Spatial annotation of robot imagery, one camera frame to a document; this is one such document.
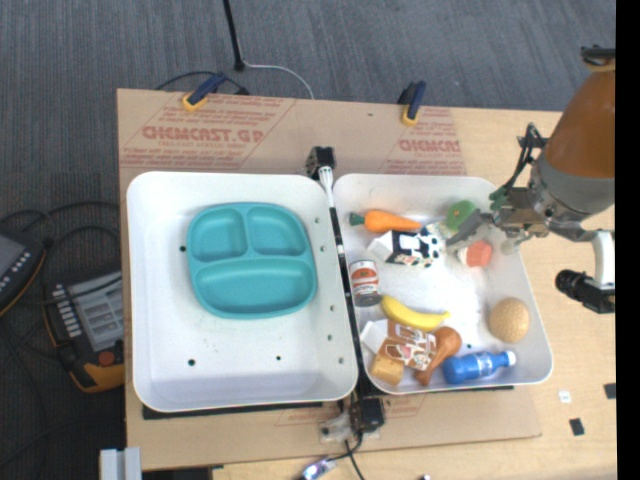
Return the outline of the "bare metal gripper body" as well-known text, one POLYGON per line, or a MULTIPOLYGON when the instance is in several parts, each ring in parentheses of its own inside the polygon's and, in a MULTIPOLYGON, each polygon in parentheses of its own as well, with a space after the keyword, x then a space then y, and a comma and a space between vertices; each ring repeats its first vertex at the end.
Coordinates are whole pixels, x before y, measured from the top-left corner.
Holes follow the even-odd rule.
POLYGON ((509 238, 530 239, 549 234, 556 203, 546 190, 536 184, 503 185, 492 194, 494 224, 509 238))

